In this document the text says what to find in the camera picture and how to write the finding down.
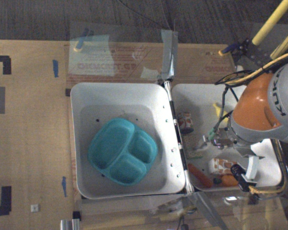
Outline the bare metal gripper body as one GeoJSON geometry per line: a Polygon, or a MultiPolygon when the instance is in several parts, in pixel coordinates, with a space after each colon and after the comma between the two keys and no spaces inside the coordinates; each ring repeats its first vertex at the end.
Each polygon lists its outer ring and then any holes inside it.
{"type": "Polygon", "coordinates": [[[218,128],[214,137],[211,140],[213,146],[217,147],[219,150],[232,148],[234,141],[228,136],[228,128],[218,128]]]}

